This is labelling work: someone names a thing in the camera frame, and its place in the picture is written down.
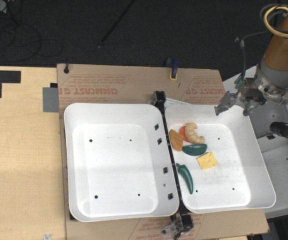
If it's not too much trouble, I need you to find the white plastic tray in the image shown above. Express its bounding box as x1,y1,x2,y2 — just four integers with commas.
63,102,181,223
164,100,277,215

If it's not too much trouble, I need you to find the green toy chili pepper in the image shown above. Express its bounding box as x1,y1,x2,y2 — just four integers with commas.
175,162,195,195

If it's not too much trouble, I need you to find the black block with thin wires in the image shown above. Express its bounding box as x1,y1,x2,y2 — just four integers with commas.
149,90,167,107
178,213,195,233

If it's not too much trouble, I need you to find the white paper label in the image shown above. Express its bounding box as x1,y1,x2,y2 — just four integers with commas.
165,97,192,108

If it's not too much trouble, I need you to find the black cylinder on white bracket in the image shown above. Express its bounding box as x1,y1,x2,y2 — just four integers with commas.
269,120,288,140

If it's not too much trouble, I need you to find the beige toy croissant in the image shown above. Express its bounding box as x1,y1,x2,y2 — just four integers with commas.
184,122,206,145

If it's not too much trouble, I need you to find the brown cardboard board, red print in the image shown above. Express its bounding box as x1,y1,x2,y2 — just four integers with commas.
56,63,271,240

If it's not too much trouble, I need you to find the thin black rod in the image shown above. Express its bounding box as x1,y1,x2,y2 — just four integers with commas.
156,100,190,218

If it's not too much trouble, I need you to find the yellow toy cheese slice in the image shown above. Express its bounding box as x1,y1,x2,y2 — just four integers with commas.
196,151,219,171

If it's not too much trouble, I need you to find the dark green toy avocado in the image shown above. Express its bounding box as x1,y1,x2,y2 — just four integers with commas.
181,143,208,157

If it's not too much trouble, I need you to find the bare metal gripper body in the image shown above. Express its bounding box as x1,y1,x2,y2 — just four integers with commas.
235,70,288,108

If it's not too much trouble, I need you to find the brown toy biscuit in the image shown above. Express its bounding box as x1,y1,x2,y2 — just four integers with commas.
168,129,185,152

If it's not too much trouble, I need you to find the orange toy carrot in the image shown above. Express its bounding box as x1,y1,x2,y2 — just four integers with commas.
178,125,191,143

